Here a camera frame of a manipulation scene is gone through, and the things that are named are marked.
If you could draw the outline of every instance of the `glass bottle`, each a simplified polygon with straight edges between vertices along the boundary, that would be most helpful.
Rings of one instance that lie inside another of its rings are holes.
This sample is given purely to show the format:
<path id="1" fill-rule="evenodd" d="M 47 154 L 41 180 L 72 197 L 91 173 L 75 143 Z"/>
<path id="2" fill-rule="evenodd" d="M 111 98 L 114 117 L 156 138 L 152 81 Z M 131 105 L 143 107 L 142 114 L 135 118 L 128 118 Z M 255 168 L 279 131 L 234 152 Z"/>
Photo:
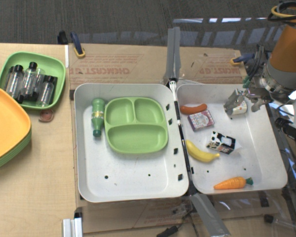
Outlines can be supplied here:
<path id="1" fill-rule="evenodd" d="M 43 69 L 37 68 L 37 77 L 34 85 L 32 100 L 36 101 L 38 99 L 38 95 L 41 91 L 41 87 L 43 85 L 45 79 L 45 71 Z"/>
<path id="2" fill-rule="evenodd" d="M 20 90 L 22 88 L 23 82 L 23 67 L 21 65 L 16 65 L 9 77 L 7 83 L 6 92 L 13 97 L 15 100 L 18 99 Z M 23 99 L 20 98 L 17 100 L 19 103 L 23 102 Z"/>
<path id="3" fill-rule="evenodd" d="M 21 95 L 24 96 L 24 99 L 29 99 L 34 91 L 34 86 L 37 79 L 37 63 L 30 62 L 29 67 L 25 70 L 23 78 L 23 86 L 21 89 Z"/>
<path id="4" fill-rule="evenodd" d="M 104 105 L 105 102 L 101 98 L 95 98 L 92 100 L 92 117 L 93 124 L 93 136 L 100 137 L 101 129 L 104 125 Z"/>
<path id="5" fill-rule="evenodd" d="M 296 222 L 289 220 L 289 219 L 284 219 L 280 216 L 273 216 L 270 214 L 265 214 L 264 215 L 264 221 L 266 223 L 282 226 L 291 230 L 294 230 L 296 232 Z"/>
<path id="6" fill-rule="evenodd" d="M 37 98 L 37 105 L 44 107 L 50 104 L 50 99 L 54 91 L 54 77 L 48 76 L 41 86 L 41 91 Z"/>
<path id="7" fill-rule="evenodd" d="M 6 90 L 6 87 L 8 85 L 8 81 L 9 81 L 9 78 L 10 78 L 12 72 L 13 72 L 13 69 L 14 69 L 14 66 L 12 66 L 11 68 L 9 68 L 9 70 L 8 70 L 8 74 L 5 77 L 4 85 L 2 87 L 3 90 Z"/>

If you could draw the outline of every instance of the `small box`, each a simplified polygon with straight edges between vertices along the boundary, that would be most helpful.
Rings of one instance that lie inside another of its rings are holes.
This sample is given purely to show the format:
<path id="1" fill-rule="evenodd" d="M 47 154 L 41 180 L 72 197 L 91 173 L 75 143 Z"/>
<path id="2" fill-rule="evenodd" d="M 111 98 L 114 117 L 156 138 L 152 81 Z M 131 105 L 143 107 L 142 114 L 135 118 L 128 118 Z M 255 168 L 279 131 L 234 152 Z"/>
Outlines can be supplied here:
<path id="1" fill-rule="evenodd" d="M 221 133 L 213 131 L 211 141 L 207 144 L 206 147 L 225 154 L 230 154 L 234 150 L 238 149 L 240 146 L 236 142 L 236 139 L 229 136 L 224 136 Z"/>
<path id="2" fill-rule="evenodd" d="M 193 131 L 202 129 L 215 123 L 211 113 L 208 110 L 191 114 L 187 117 L 187 119 Z"/>

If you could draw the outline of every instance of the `bottle cap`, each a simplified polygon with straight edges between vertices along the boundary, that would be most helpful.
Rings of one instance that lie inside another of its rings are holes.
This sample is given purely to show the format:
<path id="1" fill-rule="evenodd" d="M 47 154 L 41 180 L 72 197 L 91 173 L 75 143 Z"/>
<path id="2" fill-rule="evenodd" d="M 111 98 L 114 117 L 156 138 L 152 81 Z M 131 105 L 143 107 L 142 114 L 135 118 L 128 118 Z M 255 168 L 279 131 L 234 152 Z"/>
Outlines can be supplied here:
<path id="1" fill-rule="evenodd" d="M 37 68 L 37 63 L 34 62 L 34 61 L 30 62 L 29 68 L 30 69 L 36 69 Z"/>
<path id="2" fill-rule="evenodd" d="M 94 137 L 100 137 L 101 136 L 101 130 L 94 130 L 93 131 L 93 136 Z"/>
<path id="3" fill-rule="evenodd" d="M 31 94 L 31 96 L 29 96 L 29 100 L 30 101 L 36 101 L 38 98 L 38 93 L 36 91 L 33 91 L 33 93 Z"/>
<path id="4" fill-rule="evenodd" d="M 264 222 L 266 223 L 273 223 L 274 217 L 270 214 L 265 214 L 264 216 Z"/>
<path id="5" fill-rule="evenodd" d="M 21 71 L 23 71 L 23 67 L 22 67 L 22 65 L 15 65 L 15 67 L 14 67 L 14 71 L 15 71 L 15 72 L 21 72 Z"/>
<path id="6" fill-rule="evenodd" d="M 55 79 L 55 78 L 54 78 L 53 76 L 48 76 L 48 77 L 46 78 L 46 81 L 53 83 L 53 82 L 54 82 L 54 79 Z"/>
<path id="7" fill-rule="evenodd" d="M 16 102 L 18 102 L 19 104 L 22 104 L 24 101 L 24 96 L 23 95 L 19 95 L 18 98 L 16 99 Z"/>

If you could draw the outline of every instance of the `banana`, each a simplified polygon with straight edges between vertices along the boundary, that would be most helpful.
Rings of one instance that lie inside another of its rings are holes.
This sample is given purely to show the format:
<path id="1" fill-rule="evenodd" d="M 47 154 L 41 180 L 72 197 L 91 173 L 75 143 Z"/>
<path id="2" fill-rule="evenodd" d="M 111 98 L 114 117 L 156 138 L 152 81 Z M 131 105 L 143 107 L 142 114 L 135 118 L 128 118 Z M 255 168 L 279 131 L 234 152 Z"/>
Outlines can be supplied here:
<path id="1" fill-rule="evenodd" d="M 187 152 L 193 158 L 202 162 L 210 162 L 220 156 L 220 153 L 212 154 L 199 150 L 191 141 L 185 140 Z"/>

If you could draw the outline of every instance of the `green plate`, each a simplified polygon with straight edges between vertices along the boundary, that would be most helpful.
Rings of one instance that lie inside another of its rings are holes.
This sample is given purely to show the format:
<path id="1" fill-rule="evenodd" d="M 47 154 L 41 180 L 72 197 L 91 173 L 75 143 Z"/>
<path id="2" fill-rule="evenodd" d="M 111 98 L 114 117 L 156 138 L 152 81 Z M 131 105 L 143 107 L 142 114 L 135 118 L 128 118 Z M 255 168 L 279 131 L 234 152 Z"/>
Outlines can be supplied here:
<path id="1" fill-rule="evenodd" d="M 20 141 L 20 143 L 15 145 L 13 149 L 11 149 L 9 152 L 0 157 L 0 167 L 6 164 L 11 159 L 13 159 L 18 153 L 20 153 L 29 144 L 31 138 L 32 129 L 30 129 L 29 133 L 24 137 L 22 141 Z"/>
<path id="2" fill-rule="evenodd" d="M 168 142 L 163 109 L 151 98 L 111 100 L 105 107 L 104 122 L 108 143 L 118 153 L 153 153 L 163 149 Z"/>
<path id="3" fill-rule="evenodd" d="M 58 59 L 55 59 L 53 57 L 43 55 L 43 54 L 33 53 L 33 52 L 22 51 L 22 52 L 13 53 L 7 58 L 3 68 L 1 69 L 0 88 L 3 88 L 5 78 L 9 68 L 15 65 L 22 65 L 25 71 L 28 68 L 30 62 L 32 61 L 36 62 L 37 67 L 43 69 L 46 75 L 57 77 L 56 87 L 54 88 L 53 102 L 50 105 L 41 107 L 41 106 L 37 106 L 36 102 L 24 100 L 23 103 L 20 105 L 28 109 L 36 109 L 36 110 L 50 109 L 58 102 L 65 84 L 65 78 L 66 78 L 66 68 L 64 64 Z"/>

